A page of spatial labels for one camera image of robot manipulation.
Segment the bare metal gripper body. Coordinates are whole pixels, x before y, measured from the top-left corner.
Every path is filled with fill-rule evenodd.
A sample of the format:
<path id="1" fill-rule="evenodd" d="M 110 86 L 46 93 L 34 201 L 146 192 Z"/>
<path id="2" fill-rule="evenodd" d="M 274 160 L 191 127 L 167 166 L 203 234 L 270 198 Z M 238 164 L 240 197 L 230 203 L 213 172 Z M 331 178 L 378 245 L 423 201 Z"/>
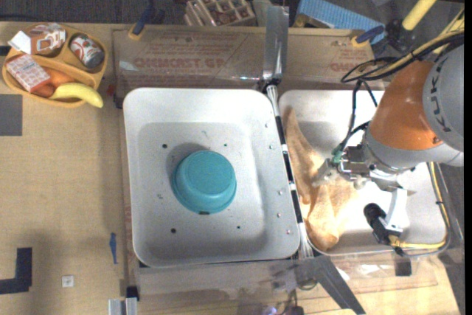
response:
<path id="1" fill-rule="evenodd" d="M 353 184 L 365 184 L 371 179 L 363 145 L 348 146 L 344 149 L 336 172 Z"/>

